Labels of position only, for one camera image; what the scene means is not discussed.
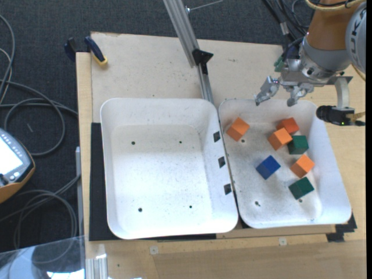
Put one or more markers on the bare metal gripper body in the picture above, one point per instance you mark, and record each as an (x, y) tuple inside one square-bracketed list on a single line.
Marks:
[(299, 75)]

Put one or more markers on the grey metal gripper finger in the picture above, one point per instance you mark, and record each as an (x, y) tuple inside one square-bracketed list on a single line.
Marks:
[(267, 91), (298, 93)]

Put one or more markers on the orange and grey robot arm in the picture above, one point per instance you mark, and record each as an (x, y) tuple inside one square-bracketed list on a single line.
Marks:
[(328, 25)]

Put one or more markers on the orange cube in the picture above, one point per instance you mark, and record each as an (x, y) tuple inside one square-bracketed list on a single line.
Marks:
[(290, 124), (303, 166), (279, 138), (238, 129)]

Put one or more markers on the green cube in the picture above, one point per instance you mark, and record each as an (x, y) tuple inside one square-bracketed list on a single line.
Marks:
[(298, 144), (301, 187)]

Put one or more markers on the blue cube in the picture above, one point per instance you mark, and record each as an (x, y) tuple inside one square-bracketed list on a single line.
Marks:
[(268, 167)]

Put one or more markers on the white plastic tray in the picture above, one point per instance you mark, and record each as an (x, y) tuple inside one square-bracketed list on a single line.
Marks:
[(267, 196), (162, 173)]

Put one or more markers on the pale wood board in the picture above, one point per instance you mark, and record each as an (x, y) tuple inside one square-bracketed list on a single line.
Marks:
[(145, 68)]

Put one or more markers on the black cylinder on white bracket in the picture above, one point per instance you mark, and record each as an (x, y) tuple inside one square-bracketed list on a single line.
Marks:
[(334, 113)]

